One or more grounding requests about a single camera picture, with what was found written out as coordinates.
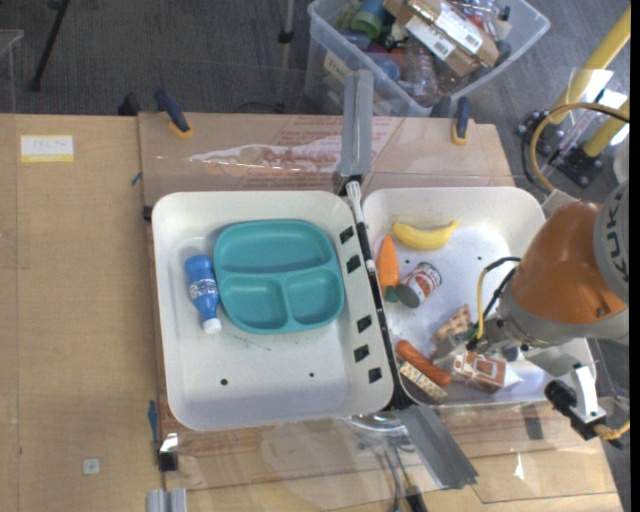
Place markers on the black cylinder on white bracket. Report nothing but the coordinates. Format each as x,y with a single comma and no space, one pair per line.
582,400

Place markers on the white and brown carton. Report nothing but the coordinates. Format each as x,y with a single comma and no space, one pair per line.
482,370

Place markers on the tan checkered biscuit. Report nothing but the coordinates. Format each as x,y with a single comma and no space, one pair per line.
425,385

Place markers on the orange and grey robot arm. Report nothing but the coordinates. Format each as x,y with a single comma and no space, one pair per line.
560,270

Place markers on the white plastic tray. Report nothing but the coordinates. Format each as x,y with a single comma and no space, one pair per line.
490,220
260,370

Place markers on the pizza slice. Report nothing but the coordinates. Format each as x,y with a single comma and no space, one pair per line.
455,322

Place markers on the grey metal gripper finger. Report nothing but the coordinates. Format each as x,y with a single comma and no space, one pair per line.
452,344

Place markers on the yellow banana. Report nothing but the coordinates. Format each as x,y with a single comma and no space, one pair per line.
422,237

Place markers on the teal divided plate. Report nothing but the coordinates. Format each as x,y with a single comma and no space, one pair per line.
272,250

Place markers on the red sausage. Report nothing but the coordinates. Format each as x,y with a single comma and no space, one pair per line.
422,364

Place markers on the clear plastic storage bin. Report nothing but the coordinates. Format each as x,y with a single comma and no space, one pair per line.
350,55

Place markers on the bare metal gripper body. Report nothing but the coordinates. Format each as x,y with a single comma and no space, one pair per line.
500,340

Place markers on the red and white can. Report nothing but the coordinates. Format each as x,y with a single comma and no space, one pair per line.
424,282

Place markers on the orange carrot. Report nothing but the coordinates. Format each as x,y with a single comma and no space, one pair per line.
387,262

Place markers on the blue bottle white cap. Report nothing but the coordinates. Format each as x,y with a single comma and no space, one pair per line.
201,287

